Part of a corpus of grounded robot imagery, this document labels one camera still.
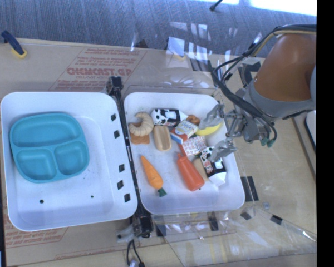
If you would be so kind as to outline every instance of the blue clip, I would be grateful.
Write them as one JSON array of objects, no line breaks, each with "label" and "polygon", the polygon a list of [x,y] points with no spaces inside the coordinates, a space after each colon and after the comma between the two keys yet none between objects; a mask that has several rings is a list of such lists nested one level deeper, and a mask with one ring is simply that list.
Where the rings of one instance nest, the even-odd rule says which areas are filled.
[{"label": "blue clip", "polygon": [[15,39],[15,37],[10,34],[8,31],[3,31],[1,33],[1,36],[4,38],[5,41],[7,41],[11,46],[11,51],[19,58],[25,58],[27,51],[25,51],[19,42]]}]

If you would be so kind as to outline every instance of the blue plate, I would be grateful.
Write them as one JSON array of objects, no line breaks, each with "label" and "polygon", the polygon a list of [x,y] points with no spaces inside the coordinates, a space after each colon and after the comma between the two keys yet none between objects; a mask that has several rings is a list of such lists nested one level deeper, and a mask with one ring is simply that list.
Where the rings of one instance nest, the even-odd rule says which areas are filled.
[{"label": "blue plate", "polygon": [[89,150],[78,121],[65,113],[25,117],[10,129],[17,170],[28,181],[53,182],[82,173]]}]

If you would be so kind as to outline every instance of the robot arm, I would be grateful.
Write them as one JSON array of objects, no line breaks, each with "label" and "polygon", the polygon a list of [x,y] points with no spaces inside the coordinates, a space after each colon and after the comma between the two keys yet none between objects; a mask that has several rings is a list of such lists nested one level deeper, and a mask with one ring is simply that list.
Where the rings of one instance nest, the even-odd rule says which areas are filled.
[{"label": "robot arm", "polygon": [[[250,62],[246,60],[252,60],[275,36],[276,43],[255,78],[250,78],[247,75]],[[232,62],[222,74],[221,68]],[[234,94],[227,82],[237,69],[243,88]],[[240,57],[218,66],[212,77],[214,84],[233,102],[234,109],[219,116],[228,132],[225,140],[215,145],[209,160],[214,162],[234,152],[235,137],[244,137],[247,143],[259,140],[262,146],[271,147],[277,138],[276,121],[316,109],[316,25],[277,27]]]}]

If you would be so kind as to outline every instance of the white tray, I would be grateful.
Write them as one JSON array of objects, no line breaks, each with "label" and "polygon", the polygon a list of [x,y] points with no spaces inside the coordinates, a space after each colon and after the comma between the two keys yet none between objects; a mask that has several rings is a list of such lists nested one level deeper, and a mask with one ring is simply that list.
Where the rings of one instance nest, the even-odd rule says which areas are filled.
[{"label": "white tray", "polygon": [[[131,93],[124,100],[127,123],[139,121],[135,115],[140,112],[150,113],[154,108],[175,108],[187,115],[195,115],[201,120],[214,108],[217,101],[201,94],[181,93]],[[213,134],[206,136],[208,146],[213,146],[227,132],[223,125]],[[141,193],[143,206],[154,215],[169,215],[188,212],[208,212],[238,209],[244,204],[245,193],[240,179],[234,154],[223,158],[227,168],[225,184],[216,187],[210,181],[197,191],[189,191],[176,165],[180,148],[173,141],[172,149],[161,152],[155,148],[153,133],[148,145],[131,144],[132,158]],[[150,186],[144,173],[140,156],[144,155],[164,180],[166,196],[159,197],[156,189]]]},{"label": "white tray", "polygon": [[[76,118],[88,143],[90,163],[72,178],[35,184],[24,179],[14,164],[9,130],[21,117],[44,112],[64,112]],[[1,102],[1,129],[8,216],[18,229],[35,231],[126,219],[136,211],[137,197],[120,117],[110,96],[10,93]]]}]

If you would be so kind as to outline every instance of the yellow clip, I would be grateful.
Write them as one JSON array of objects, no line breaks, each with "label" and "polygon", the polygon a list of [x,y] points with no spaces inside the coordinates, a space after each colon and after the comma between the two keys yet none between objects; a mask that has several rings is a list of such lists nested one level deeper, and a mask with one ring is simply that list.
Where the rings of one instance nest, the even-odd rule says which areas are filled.
[{"label": "yellow clip", "polygon": [[17,51],[15,51],[13,48],[11,48],[11,52],[16,55],[18,58],[25,58],[27,56],[27,51],[23,50],[23,54],[19,54]]}]

